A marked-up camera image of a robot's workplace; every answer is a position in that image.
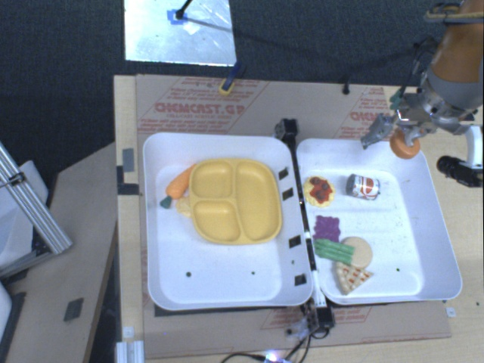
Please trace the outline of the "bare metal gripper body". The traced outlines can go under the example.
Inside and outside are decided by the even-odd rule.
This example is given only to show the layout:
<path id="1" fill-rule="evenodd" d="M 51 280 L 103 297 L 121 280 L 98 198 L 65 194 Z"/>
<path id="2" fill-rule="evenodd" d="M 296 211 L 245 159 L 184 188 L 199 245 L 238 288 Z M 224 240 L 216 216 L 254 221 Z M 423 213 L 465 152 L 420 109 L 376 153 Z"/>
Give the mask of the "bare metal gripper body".
<path id="1" fill-rule="evenodd" d="M 433 92 L 404 94 L 396 110 L 396 125 L 407 135 L 425 135 L 437 129 L 462 135 L 474 121 L 475 110 L 450 105 Z"/>

